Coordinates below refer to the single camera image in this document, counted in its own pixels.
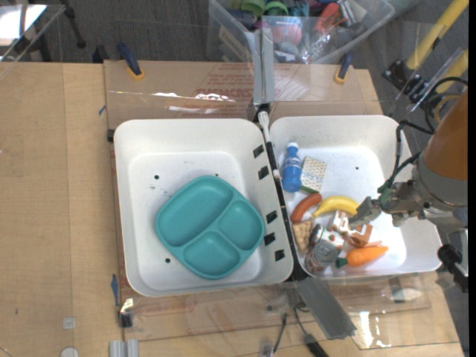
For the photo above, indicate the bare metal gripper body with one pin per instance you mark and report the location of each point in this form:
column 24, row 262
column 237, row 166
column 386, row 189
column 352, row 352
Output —
column 403, row 199

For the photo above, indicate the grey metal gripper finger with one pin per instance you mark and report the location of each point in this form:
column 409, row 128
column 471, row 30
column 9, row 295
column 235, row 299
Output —
column 366, row 206
column 362, row 221

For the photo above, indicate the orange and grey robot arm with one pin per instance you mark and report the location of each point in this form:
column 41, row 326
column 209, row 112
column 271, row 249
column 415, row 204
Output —
column 446, row 143

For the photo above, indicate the orange and white carton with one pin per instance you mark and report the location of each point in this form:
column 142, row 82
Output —
column 359, row 236

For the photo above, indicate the yellow banana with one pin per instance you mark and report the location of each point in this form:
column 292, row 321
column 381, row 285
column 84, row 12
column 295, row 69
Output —
column 336, row 203

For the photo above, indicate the orange carrot green top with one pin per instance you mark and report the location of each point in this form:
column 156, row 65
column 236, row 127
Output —
column 364, row 256

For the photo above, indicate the red and white can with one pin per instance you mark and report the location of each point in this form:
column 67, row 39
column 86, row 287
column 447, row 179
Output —
column 329, row 236

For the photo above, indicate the red can silver lid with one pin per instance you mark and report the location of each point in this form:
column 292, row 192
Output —
column 320, row 257

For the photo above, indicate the white plastic tray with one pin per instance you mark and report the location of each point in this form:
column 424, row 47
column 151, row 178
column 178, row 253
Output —
column 353, row 151
column 186, row 143

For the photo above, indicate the small green stick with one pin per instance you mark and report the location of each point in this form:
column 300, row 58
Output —
column 309, row 189

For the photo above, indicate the orange sausage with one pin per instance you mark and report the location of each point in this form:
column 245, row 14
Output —
column 305, row 206

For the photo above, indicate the tan square biscuit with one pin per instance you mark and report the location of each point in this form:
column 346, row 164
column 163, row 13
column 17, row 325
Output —
column 302, row 234

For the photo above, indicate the white packet orange print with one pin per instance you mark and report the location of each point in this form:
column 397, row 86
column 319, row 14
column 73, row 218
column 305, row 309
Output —
column 313, row 173

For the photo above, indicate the blue bottle white cap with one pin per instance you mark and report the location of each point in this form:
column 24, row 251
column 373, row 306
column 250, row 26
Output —
column 292, row 169

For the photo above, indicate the thin black and white rod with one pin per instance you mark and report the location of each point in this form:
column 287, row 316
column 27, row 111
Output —
column 273, row 162

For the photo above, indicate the teal divided plate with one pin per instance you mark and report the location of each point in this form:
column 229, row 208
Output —
column 208, row 225

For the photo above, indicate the brown cardboard board red print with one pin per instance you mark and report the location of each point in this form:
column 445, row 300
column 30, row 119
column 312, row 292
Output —
column 178, row 87

